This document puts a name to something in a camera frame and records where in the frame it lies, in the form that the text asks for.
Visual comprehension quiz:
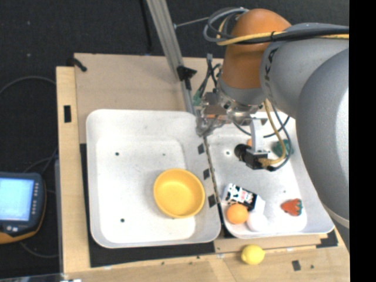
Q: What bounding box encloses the pale wood board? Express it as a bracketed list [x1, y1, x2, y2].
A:
[55, 52, 350, 282]

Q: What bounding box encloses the orange fruit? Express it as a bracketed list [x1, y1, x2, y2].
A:
[226, 203, 250, 225]

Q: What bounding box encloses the white egg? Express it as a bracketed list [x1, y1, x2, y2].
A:
[246, 211, 270, 233]

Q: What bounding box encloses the cow print milk carton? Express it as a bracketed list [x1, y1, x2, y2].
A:
[220, 183, 267, 213]

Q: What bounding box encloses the red strawberry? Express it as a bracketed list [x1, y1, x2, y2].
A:
[280, 198, 304, 217]

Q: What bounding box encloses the yellow bowl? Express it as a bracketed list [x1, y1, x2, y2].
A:
[153, 168, 206, 219]

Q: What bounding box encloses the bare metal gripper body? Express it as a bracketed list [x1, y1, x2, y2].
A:
[195, 91, 264, 126]

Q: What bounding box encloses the green toy vegetable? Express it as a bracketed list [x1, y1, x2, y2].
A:
[271, 139, 295, 157]

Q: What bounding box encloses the white plastic tray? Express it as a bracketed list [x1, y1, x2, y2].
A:
[85, 108, 222, 249]
[205, 110, 336, 240]

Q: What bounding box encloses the black cylinder on white bracket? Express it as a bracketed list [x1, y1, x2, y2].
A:
[234, 117, 271, 170]

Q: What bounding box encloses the yellow lemon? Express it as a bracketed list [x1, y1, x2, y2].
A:
[241, 244, 266, 266]

